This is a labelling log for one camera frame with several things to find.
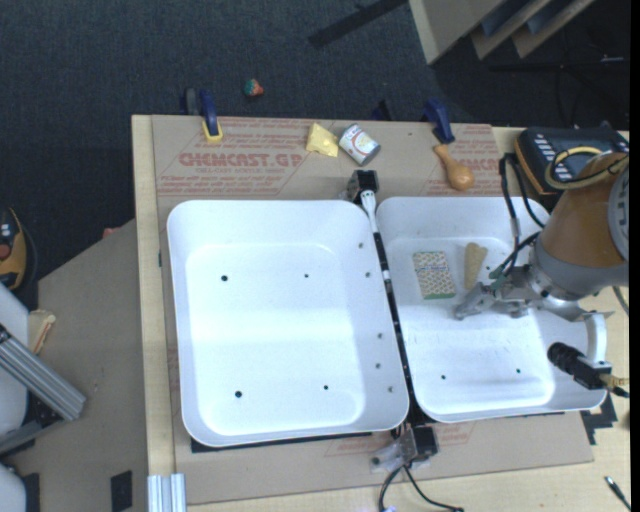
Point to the brown cardboard board, red print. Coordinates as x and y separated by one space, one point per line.
240 165

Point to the yellow cheese wedge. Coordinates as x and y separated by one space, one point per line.
322 141

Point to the small white can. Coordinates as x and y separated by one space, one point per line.
357 144

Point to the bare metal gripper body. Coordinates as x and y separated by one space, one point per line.
520 292

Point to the green patterned carton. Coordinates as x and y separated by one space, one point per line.
433 275

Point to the tan waffle cone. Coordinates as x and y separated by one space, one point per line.
472 262

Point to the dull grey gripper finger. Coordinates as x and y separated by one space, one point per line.
467 306
481 289

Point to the thin black and white rod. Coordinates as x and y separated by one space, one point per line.
395 310

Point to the black cylinder on white bracket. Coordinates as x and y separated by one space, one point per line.
575 362

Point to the tan chicken drumstick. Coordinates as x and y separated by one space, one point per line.
457 172

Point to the white plastic tray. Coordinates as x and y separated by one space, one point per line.
280 325
475 360

